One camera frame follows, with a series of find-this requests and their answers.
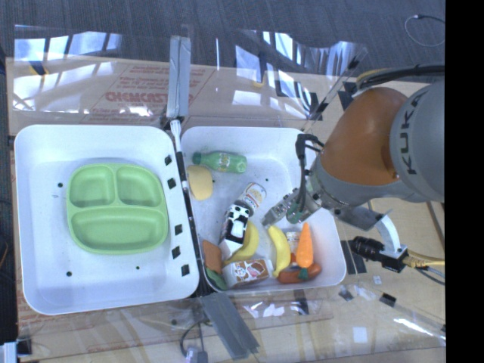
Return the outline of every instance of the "green plate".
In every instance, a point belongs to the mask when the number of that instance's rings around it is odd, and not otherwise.
[[[140,253],[168,234],[165,194],[157,176],[132,164],[89,164],[67,187],[67,219],[74,241],[103,254]]]

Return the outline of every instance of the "banana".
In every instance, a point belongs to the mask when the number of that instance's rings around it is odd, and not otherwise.
[[[250,259],[256,252],[259,245],[259,230],[251,221],[247,221],[244,242],[242,247],[237,250],[232,257],[224,261],[224,266],[232,262],[245,261]]]
[[[287,242],[286,234],[277,226],[270,226],[268,228],[269,237],[275,245],[276,251],[276,268],[272,272],[274,277],[284,270],[290,264],[290,247]]]

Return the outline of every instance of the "hot dog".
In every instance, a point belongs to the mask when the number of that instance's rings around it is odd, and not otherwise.
[[[282,284],[296,284],[298,282],[310,281],[321,273],[322,268],[318,263],[313,262],[312,265],[308,267],[309,278],[307,280],[302,280],[297,277],[300,271],[301,268],[287,268],[279,273],[278,280]]]

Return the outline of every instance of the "orange carrot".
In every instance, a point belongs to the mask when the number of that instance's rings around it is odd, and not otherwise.
[[[314,250],[312,249],[311,229],[308,222],[302,225],[301,236],[296,251],[297,265],[302,268],[299,278],[308,279],[308,267],[314,263]]]

